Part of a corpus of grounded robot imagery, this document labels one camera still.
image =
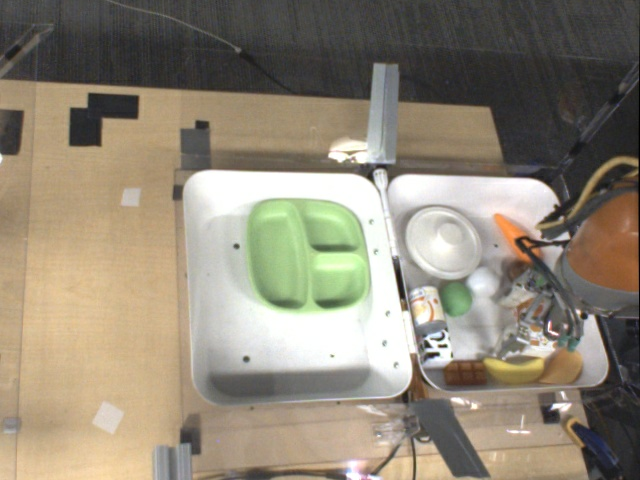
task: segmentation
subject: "white tray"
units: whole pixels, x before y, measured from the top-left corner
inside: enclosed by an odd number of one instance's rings
[[[558,199],[545,184],[526,178],[490,178],[475,176],[402,175],[389,186],[389,203],[398,234],[403,272],[409,289],[431,285],[439,287],[442,281],[429,276],[410,261],[404,243],[409,218],[426,206],[448,206],[465,215],[476,227],[482,241],[481,265],[500,273],[505,262],[515,259],[513,252],[493,220],[493,214],[501,213],[526,229],[532,238],[539,238],[533,226],[552,209]],[[553,266],[560,256],[559,247],[544,250],[544,260]],[[505,326],[515,323],[512,312],[499,307],[495,302],[484,301],[482,307],[474,302],[464,316],[448,318],[455,359],[481,359],[495,349]],[[580,377],[570,386],[526,384],[506,386],[489,380],[485,386],[447,386],[441,368],[422,369],[425,379],[434,387],[444,391],[502,391],[502,390],[549,390],[562,388],[586,388],[604,381],[608,371],[608,360],[602,337],[595,318],[585,322],[584,337],[578,346],[584,359]]]
[[[347,309],[266,308],[251,288],[247,221],[256,203],[347,206],[367,244],[371,288]],[[411,360],[378,192],[353,174],[201,171],[184,188],[194,384],[214,404],[392,398]]]

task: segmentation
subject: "carrot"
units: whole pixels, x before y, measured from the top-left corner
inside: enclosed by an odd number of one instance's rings
[[[502,234],[509,242],[509,245],[513,249],[513,252],[516,253],[519,260],[522,260],[526,263],[531,263],[531,259],[525,253],[523,253],[518,246],[516,245],[516,238],[520,238],[521,236],[528,236],[527,233],[516,226],[513,222],[508,220],[504,215],[496,213],[493,215],[493,220],[496,221],[496,224],[502,231]],[[540,257],[540,249],[533,249],[533,254],[535,254],[538,258]]]

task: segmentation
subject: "can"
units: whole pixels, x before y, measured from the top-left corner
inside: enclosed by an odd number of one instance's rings
[[[434,286],[422,286],[411,290],[409,304],[417,334],[424,336],[447,328],[440,295]]]

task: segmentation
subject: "green divided plate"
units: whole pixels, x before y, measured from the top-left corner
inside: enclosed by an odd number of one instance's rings
[[[369,293],[362,228],[344,206],[315,199],[270,199],[249,215],[247,262],[269,307],[297,311],[353,306]]]

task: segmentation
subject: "yellow banana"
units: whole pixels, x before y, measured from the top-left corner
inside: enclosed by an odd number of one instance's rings
[[[495,357],[485,357],[482,362],[489,375],[505,384],[533,382],[544,372],[544,359],[540,357],[518,364],[508,363]]]

